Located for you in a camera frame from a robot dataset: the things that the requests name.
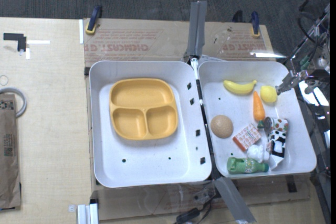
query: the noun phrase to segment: table surface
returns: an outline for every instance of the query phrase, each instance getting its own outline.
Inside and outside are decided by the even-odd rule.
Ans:
[[[50,41],[30,45],[27,60],[17,52],[16,41],[0,40],[0,75],[8,77],[6,87],[22,90],[28,103],[17,120],[22,205],[1,212],[1,223],[76,223],[69,206],[88,204],[92,193],[79,20],[0,18],[0,25],[3,33]],[[249,207],[258,223],[324,223],[315,188],[309,188],[309,199]],[[175,217],[104,223],[173,223]],[[222,208],[214,209],[203,223],[236,222]]]

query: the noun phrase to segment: brown package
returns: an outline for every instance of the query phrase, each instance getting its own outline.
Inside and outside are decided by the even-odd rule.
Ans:
[[[15,114],[15,95],[0,94],[0,209],[21,203]]]

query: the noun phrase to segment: metal ring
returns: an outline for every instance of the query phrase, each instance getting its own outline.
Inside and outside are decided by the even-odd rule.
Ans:
[[[15,114],[17,118],[20,117],[27,108],[27,99],[25,95],[18,88],[14,88],[14,87],[5,87],[5,88],[0,89],[0,94],[6,93],[6,92],[16,93],[22,98],[23,100],[22,108]]]
[[[7,80],[5,83],[1,83],[1,78],[2,77],[6,78],[6,80]],[[8,84],[8,81],[9,81],[8,76],[6,76],[6,75],[0,75],[0,85],[1,86],[6,86]]]

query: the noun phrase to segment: orange divided tray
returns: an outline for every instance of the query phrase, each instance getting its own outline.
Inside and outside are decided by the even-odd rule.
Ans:
[[[120,80],[111,87],[109,102],[113,127],[123,138],[160,139],[172,135],[177,128],[175,96],[163,80]]]

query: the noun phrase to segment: orange carrot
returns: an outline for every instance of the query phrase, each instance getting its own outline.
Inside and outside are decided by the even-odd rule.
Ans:
[[[253,117],[258,121],[258,128],[264,128],[265,109],[257,91],[253,92]]]

